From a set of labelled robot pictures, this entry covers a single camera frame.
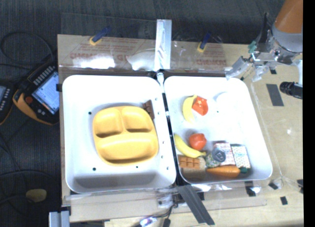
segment blue clamp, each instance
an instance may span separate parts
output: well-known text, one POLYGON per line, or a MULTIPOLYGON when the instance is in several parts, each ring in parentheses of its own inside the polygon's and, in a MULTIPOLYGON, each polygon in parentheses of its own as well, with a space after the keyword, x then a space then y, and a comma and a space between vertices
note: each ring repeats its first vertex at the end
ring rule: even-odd
POLYGON ((203 37, 203 40, 198 44, 197 50, 198 50, 199 52, 203 52, 203 51, 205 50, 206 44, 207 44, 207 42, 208 42, 210 36, 211 36, 211 33, 210 33, 210 32, 207 32, 206 35, 203 37))
POLYGON ((252 54, 253 52, 255 52, 255 49, 257 48, 256 41, 253 40, 251 44, 248 45, 248 48, 249 48, 249 51, 248 51, 249 54, 252 54))
POLYGON ((96 35, 90 38, 90 44, 95 46, 101 41, 102 37, 108 35, 111 30, 112 28, 110 26, 105 27, 103 30, 99 31, 96 35))

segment red pepper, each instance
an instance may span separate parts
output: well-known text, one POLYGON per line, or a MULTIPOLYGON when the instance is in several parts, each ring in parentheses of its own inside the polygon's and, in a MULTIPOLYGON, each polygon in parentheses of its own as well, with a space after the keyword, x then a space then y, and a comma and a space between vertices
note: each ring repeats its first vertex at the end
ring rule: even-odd
POLYGON ((207 100, 202 97, 197 97, 192 105, 192 109, 204 116, 208 112, 207 100))

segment toy tomato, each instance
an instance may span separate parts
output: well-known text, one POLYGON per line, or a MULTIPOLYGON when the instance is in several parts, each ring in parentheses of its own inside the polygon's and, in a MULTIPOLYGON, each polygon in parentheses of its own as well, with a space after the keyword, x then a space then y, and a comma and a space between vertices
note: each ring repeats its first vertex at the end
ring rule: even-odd
POLYGON ((203 133, 194 133, 189 137, 189 144, 193 149, 201 151, 207 143, 207 139, 203 133))
POLYGON ((192 105, 192 109, 198 112, 201 116, 204 116, 208 112, 207 100, 202 97, 197 97, 192 105))

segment banana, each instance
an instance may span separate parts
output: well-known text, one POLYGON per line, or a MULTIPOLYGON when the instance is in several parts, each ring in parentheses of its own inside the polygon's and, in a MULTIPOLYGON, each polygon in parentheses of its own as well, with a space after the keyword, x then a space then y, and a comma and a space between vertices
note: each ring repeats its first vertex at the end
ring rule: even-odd
POLYGON ((187 157, 198 158, 206 155, 206 152, 200 152, 188 146, 178 134, 174 134, 174 141, 178 151, 187 157))
POLYGON ((186 98, 184 100, 183 108, 182 108, 182 112, 183 112, 183 116, 185 120, 192 124, 195 122, 195 117, 193 116, 193 113, 192 113, 192 104, 196 97, 197 95, 193 95, 192 97, 186 98))

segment handheld device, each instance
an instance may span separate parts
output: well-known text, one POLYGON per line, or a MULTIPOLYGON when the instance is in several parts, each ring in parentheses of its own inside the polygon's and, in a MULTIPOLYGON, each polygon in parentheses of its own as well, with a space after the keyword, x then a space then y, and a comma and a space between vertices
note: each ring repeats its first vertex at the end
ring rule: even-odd
POLYGON ((54 125, 59 121, 58 82, 56 62, 47 62, 20 84, 13 103, 36 121, 54 125))
POLYGON ((0 125, 10 114, 14 92, 15 86, 11 82, 0 80, 0 125))

